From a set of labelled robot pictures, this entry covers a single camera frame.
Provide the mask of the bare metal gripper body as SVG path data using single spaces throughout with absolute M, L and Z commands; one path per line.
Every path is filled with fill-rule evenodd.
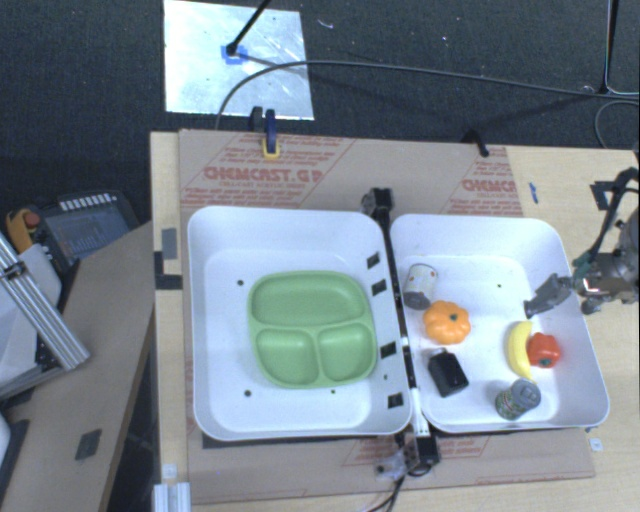
M 572 262 L 573 285 L 584 304 L 620 301 L 633 304 L 639 299 L 638 257 L 630 252 L 588 252 Z

